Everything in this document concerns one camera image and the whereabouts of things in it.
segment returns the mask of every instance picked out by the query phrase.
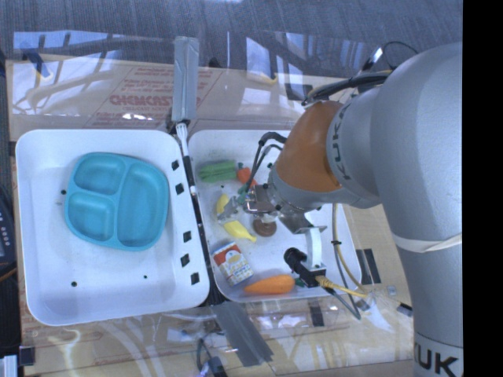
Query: hole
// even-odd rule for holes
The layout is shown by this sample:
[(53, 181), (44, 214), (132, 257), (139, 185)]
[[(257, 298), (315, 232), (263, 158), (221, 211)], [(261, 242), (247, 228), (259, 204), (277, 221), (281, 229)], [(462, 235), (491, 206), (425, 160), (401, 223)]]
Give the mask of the hole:
[(195, 285), (199, 282), (199, 273), (193, 273), (191, 276), (190, 276), (190, 282), (192, 285)]
[(189, 254), (187, 253), (183, 257), (180, 258), (180, 262), (182, 263), (182, 267), (185, 267), (190, 262)]
[(180, 183), (180, 184), (176, 185), (176, 186), (174, 187), (174, 189), (176, 190), (176, 193), (177, 193), (178, 195), (182, 194), (182, 193), (183, 193), (183, 184), (182, 184), (182, 183)]

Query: white object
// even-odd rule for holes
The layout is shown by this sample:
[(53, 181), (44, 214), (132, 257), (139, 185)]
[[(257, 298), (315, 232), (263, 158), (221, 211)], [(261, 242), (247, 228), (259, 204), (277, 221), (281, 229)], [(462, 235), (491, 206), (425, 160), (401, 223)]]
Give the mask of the white object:
[[(307, 236), (306, 234), (294, 235), (282, 225), (280, 221), (276, 221), (277, 231), (271, 237), (257, 236), (255, 243), (246, 239), (233, 238), (218, 223), (215, 205), (218, 198), (223, 193), (227, 194), (229, 197), (236, 196), (237, 190), (240, 188), (240, 182), (238, 180), (227, 180), (218, 183), (205, 183), (198, 176), (198, 171), (202, 166), (228, 159), (234, 159), (237, 163), (242, 162), (246, 167), (251, 168), (255, 152), (259, 146), (259, 139), (266, 131), (269, 130), (202, 130), (195, 133), (189, 139), (189, 150), (193, 160), (194, 177), (196, 179), (208, 250), (211, 253), (224, 244), (235, 241), (254, 273), (251, 278), (231, 287), (212, 258), (211, 265), (215, 274), (216, 284), (218, 289), (228, 299), (235, 302), (256, 302), (280, 298), (312, 298), (328, 295), (321, 287), (294, 287), (294, 290), (286, 295), (246, 294), (243, 291), (243, 287), (247, 284), (268, 276), (280, 273), (290, 273), (291, 270), (283, 259), (286, 250), (290, 247), (296, 247), (304, 253), (307, 253), (309, 244), (312, 243), (309, 242), (308, 239), (312, 239), (316, 236)], [(286, 137), (288, 136), (288, 131), (283, 130), (278, 131), (278, 133)], [(278, 150), (272, 149), (263, 160), (262, 166), (255, 176), (255, 180), (258, 183), (261, 184), (267, 181), (269, 173), (267, 164), (274, 163), (278, 154)], [(314, 226), (327, 226), (327, 229), (321, 232), (318, 237), (318, 239), (321, 239), (321, 249), (319, 248), (319, 244), (318, 247), (314, 248), (316, 251), (321, 250), (321, 253), (317, 252), (314, 254), (317, 260), (319, 260), (321, 256), (321, 262), (327, 267), (326, 276), (332, 282), (343, 285), (336, 264), (334, 247), (331, 243), (332, 205), (325, 205), (320, 210), (308, 213), (307, 218)], [(255, 234), (252, 227), (253, 217), (250, 214), (241, 212), (238, 220), (250, 233)], [(354, 277), (360, 280), (362, 278), (362, 271), (358, 263), (349, 225), (347, 224), (347, 219), (342, 207), (337, 211), (336, 227), (338, 238), (343, 242), (340, 248), (344, 259)], [(345, 278), (350, 284), (350, 277), (345, 275)], [(349, 288), (355, 289), (356, 286), (350, 285)]]
[[(134, 156), (166, 174), (166, 227), (149, 249), (98, 246), (66, 226), (61, 192), (88, 152)], [(204, 254), (172, 136), (155, 130), (33, 130), (17, 142), (16, 161), (26, 296), (37, 320), (78, 324), (192, 308), (205, 300)]]

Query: carrot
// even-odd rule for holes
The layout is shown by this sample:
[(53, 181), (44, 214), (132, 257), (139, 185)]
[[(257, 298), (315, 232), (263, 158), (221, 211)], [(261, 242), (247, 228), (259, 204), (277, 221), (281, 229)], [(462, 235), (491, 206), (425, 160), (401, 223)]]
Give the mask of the carrot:
[(288, 274), (270, 276), (263, 280), (258, 280), (243, 288), (247, 293), (258, 295), (279, 295), (289, 293), (295, 286), (296, 281)]
[[(237, 178), (239, 179), (239, 181), (241, 183), (243, 183), (243, 184), (246, 183), (251, 175), (252, 175), (252, 171), (250, 170), (249, 167), (243, 167), (243, 163), (238, 163)], [(255, 181), (255, 179), (252, 179), (250, 187), (252, 187), (253, 185), (256, 185), (256, 184), (257, 184), (257, 182)]]

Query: banana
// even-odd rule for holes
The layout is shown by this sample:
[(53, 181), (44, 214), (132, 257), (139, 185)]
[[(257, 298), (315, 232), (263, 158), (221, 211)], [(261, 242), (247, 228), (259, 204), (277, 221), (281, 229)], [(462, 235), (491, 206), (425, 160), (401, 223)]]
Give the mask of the banana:
[[(223, 212), (224, 207), (229, 202), (229, 197), (226, 194), (222, 194), (217, 201), (216, 209), (217, 214)], [(229, 221), (223, 224), (223, 228), (234, 237), (240, 237), (243, 239), (248, 239), (252, 242), (257, 241), (256, 236), (250, 234), (250, 232), (243, 226), (239, 221)]]

